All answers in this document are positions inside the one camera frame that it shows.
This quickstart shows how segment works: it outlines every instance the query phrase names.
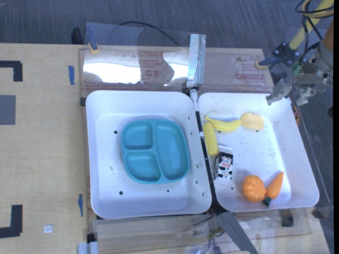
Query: gray carpet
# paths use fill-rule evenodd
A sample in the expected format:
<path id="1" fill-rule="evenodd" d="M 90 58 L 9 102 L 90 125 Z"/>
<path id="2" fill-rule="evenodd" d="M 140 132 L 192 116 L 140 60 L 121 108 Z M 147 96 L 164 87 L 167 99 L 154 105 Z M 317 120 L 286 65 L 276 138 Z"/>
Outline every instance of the gray carpet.
<path id="1" fill-rule="evenodd" d="M 119 24 L 142 21 L 165 30 L 207 35 L 207 47 L 261 48 L 266 57 L 301 27 L 295 12 L 301 0 L 0 0 L 0 42 L 71 44 L 71 32 L 86 22 Z M 321 20 L 323 35 L 331 22 Z M 317 41 L 310 35 L 311 44 Z M 273 75 L 291 73 L 277 65 Z M 334 253 L 333 90 L 316 95 L 300 108 L 301 129 L 321 192 L 318 207 Z"/>

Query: toy banana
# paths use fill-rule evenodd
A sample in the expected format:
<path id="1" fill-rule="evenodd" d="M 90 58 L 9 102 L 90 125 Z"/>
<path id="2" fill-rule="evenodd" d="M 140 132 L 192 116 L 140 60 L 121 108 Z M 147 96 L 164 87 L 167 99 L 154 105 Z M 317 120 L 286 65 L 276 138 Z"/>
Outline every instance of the toy banana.
<path id="1" fill-rule="evenodd" d="M 202 127 L 203 135 L 205 136 L 205 144 L 207 153 L 210 156 L 215 156 L 219 152 L 219 147 L 217 143 L 216 134 L 214 133 L 214 128 L 212 123 L 206 122 Z"/>
<path id="2" fill-rule="evenodd" d="M 213 128 L 220 132 L 235 131 L 239 128 L 239 126 L 242 123 L 241 120 L 233 120 L 230 122 L 225 122 L 225 121 L 211 119 L 208 116 L 205 117 L 205 120 L 209 121 L 213 125 Z"/>

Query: wooden table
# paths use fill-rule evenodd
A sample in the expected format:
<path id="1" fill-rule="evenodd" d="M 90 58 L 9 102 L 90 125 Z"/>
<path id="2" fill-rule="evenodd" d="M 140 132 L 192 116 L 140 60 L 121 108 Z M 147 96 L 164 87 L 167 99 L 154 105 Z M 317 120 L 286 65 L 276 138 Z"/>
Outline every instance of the wooden table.
<path id="1" fill-rule="evenodd" d="M 22 233 L 1 238 L 0 253 L 76 253 L 77 244 L 86 241 L 81 48 L 0 44 L 0 60 L 23 63 L 22 82 L 13 81 L 12 68 L 0 68 L 0 95 L 16 96 L 15 125 L 0 125 L 0 228 L 11 225 L 12 205 L 23 206 Z M 70 84 L 68 66 L 75 70 L 74 85 Z M 79 195 L 83 196 L 83 215 Z M 257 237 L 252 242 L 259 253 L 329 253 L 319 221 L 309 213 L 307 221 L 311 233 Z M 44 226 L 50 224 L 52 232 L 44 233 Z M 224 252 L 238 250 L 232 242 L 220 246 Z"/>

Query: yellow cable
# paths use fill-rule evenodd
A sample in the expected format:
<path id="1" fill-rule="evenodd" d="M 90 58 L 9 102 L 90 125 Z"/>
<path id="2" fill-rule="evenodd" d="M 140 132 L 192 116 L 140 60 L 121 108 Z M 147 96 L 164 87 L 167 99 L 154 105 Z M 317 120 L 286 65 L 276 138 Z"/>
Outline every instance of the yellow cable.
<path id="1" fill-rule="evenodd" d="M 333 4 L 334 4 L 334 0 L 322 0 L 321 3 L 316 8 L 316 10 L 323 10 L 324 8 L 331 7 Z M 311 21 L 313 22 L 313 24 L 315 26 L 320 21 L 320 19 L 313 19 L 313 18 L 311 18 Z M 308 29 L 309 32 L 313 29 L 313 27 L 311 26 L 311 24 L 308 21 L 306 21 L 306 26 L 307 26 L 307 29 Z M 289 47 L 292 50 L 297 50 L 298 47 L 304 41 L 304 38 L 305 38 L 305 31 L 304 31 L 303 28 L 301 28 L 298 31 L 298 33 L 295 35 L 295 37 L 290 41 Z"/>
<path id="2" fill-rule="evenodd" d="M 301 10 L 302 11 L 306 11 L 306 5 L 310 2 L 311 0 L 305 0 L 301 6 Z M 334 0 L 328 0 L 332 6 L 334 3 Z M 334 14 L 334 10 L 331 11 L 325 11 L 325 12 L 315 12 L 315 13 L 304 13 L 305 16 L 310 17 L 310 18 L 322 18 L 322 17 L 328 17 Z"/>

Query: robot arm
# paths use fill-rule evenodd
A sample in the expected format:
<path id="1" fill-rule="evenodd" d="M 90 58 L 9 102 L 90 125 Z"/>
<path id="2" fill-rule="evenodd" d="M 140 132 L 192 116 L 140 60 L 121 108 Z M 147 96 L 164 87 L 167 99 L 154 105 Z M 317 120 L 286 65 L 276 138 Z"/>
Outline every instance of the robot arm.
<path id="1" fill-rule="evenodd" d="M 322 5 L 319 7 L 329 8 L 332 5 L 332 1 L 323 0 Z M 291 66 L 292 62 L 296 60 L 297 49 L 292 49 L 292 47 L 296 48 L 296 42 L 298 42 L 297 44 L 301 43 L 300 35 L 299 31 L 289 44 L 281 44 L 273 53 L 288 66 Z M 297 104 L 300 106 L 308 103 L 310 97 L 323 92 L 326 87 L 333 87 L 333 40 L 334 20 L 332 20 L 321 41 L 309 47 L 299 59 L 300 63 L 295 64 L 291 80 L 279 80 L 273 92 L 267 97 L 267 103 L 270 105 L 272 102 L 287 97 L 293 90 L 296 90 L 300 96 L 297 99 Z M 314 56 L 309 61 L 306 61 L 305 54 L 311 49 L 314 49 Z"/>

